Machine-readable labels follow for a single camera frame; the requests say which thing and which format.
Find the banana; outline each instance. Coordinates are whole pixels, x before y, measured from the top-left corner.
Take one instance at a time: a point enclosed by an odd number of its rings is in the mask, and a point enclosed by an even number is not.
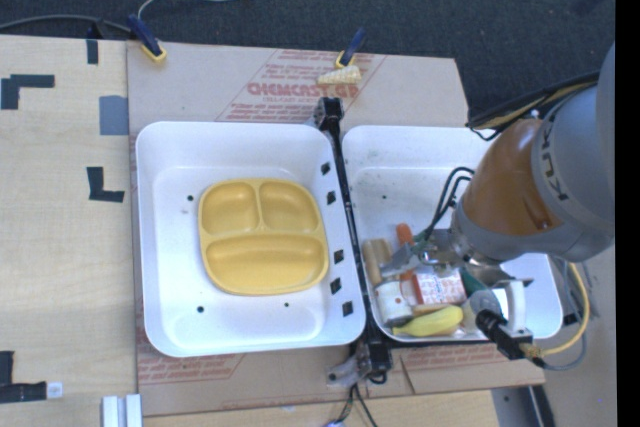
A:
[[[451,334],[458,328],[462,318],[462,308],[450,305],[428,315],[416,317],[404,326],[394,327],[393,334],[416,337]]]

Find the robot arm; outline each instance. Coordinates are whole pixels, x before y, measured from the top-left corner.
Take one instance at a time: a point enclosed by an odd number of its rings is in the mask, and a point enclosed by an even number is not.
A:
[[[499,264],[524,253],[577,262],[615,233],[615,46],[596,87],[521,119],[487,151],[453,216],[458,256]]]

